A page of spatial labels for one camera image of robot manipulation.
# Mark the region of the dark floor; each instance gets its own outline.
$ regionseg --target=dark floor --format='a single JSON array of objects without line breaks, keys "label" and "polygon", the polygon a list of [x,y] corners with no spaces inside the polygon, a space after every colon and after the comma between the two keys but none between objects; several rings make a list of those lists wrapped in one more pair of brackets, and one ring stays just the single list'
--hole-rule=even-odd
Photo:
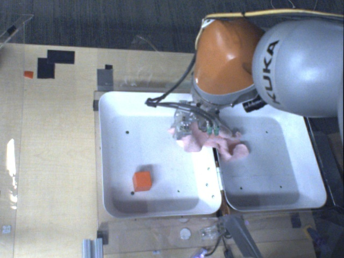
[{"label": "dark floor", "polygon": [[[316,3],[291,1],[305,9]],[[291,7],[287,0],[273,5]],[[0,0],[0,12],[34,14],[27,26],[30,44],[141,49],[146,45],[141,36],[158,50],[173,52],[194,51],[208,13],[271,8],[270,0]],[[343,0],[318,0],[316,9],[343,14]]]}]

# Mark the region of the wooden surface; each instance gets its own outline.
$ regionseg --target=wooden surface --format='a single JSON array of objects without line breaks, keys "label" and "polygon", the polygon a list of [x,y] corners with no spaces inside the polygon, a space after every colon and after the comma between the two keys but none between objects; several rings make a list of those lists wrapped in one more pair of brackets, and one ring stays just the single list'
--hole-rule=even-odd
[{"label": "wooden surface", "polygon": [[[191,58],[189,54],[26,45],[25,69],[34,71],[35,77],[37,58],[45,58],[48,49],[75,51],[75,64],[57,64],[54,80],[25,79],[15,258],[81,257],[82,240],[95,239],[98,218],[128,230],[127,222],[97,209],[99,169],[92,108],[97,68],[113,64],[119,87],[166,87],[178,79]],[[304,224],[313,223],[309,213],[302,219]],[[301,228],[292,228],[288,214],[248,220],[264,257],[315,257],[312,242]],[[129,248],[135,243],[126,241]],[[240,257],[234,241],[228,243]],[[105,257],[190,257],[197,248],[187,245]],[[212,257],[222,256],[220,246]]]}]

